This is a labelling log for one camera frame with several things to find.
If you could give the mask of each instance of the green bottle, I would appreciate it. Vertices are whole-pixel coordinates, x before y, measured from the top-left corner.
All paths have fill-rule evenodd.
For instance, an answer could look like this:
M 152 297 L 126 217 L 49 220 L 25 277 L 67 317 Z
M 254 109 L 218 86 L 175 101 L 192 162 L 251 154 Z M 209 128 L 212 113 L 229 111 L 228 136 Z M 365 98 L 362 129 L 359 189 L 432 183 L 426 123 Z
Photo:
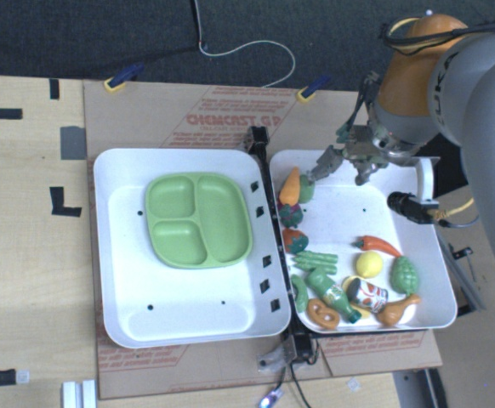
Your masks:
M 331 280 L 322 269 L 312 270 L 305 281 L 324 303 L 345 315 L 350 323 L 356 323 L 361 318 L 361 313 L 351 307 L 344 289 Z

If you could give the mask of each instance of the pretzel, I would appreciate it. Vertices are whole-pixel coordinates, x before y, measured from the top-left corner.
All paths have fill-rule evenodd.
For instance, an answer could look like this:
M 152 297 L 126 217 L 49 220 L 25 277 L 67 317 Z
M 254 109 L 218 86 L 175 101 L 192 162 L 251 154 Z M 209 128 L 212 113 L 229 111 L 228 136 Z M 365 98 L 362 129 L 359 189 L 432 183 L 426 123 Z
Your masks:
M 308 301 L 306 314 L 314 323 L 328 330 L 335 329 L 340 322 L 339 313 L 333 309 L 330 309 L 320 299 L 312 298 Z

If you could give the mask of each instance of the toy lemon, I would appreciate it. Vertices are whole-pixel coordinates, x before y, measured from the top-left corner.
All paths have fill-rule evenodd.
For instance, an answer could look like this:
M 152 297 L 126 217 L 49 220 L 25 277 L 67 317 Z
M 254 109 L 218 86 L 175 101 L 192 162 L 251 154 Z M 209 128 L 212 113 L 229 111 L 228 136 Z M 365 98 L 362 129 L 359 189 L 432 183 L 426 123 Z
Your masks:
M 382 256 L 376 251 L 366 251 L 356 261 L 356 272 L 362 278 L 373 278 L 384 267 Z

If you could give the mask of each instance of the orange carrot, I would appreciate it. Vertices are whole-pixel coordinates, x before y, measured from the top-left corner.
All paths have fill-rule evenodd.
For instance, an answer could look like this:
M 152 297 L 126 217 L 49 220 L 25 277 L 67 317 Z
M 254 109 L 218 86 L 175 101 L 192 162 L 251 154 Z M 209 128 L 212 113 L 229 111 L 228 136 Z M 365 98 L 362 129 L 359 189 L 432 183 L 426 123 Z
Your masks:
M 354 247 L 362 251 L 381 251 L 394 257 L 401 257 L 402 254 L 389 242 L 375 237 L 373 235 L 364 235 L 359 241 L 355 242 Z
M 294 206 L 299 202 L 300 197 L 300 171 L 298 167 L 294 167 L 289 176 L 285 180 L 285 183 L 280 190 L 278 199 L 283 205 L 289 204 Z

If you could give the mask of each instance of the cardboard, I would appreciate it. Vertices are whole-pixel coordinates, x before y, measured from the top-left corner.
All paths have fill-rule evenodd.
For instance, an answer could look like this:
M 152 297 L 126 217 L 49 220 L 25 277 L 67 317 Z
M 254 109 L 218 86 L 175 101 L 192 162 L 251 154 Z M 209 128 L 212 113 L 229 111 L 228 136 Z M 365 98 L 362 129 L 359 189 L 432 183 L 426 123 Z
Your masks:
M 270 157 L 286 149 L 323 150 L 351 115 L 356 93 L 317 92 L 306 104 L 281 88 L 217 87 L 130 82 L 116 93 L 102 82 L 83 82 L 88 185 L 97 311 L 100 398 L 274 383 L 278 374 L 259 371 L 258 355 L 280 336 L 164 348 L 126 349 L 106 335 L 102 322 L 93 164 L 111 148 L 242 148 L 250 126 L 265 126 Z M 358 122 L 366 121 L 361 110 Z M 342 377 L 441 365 L 433 332 L 416 331 L 323 338 L 314 365 L 300 380 Z

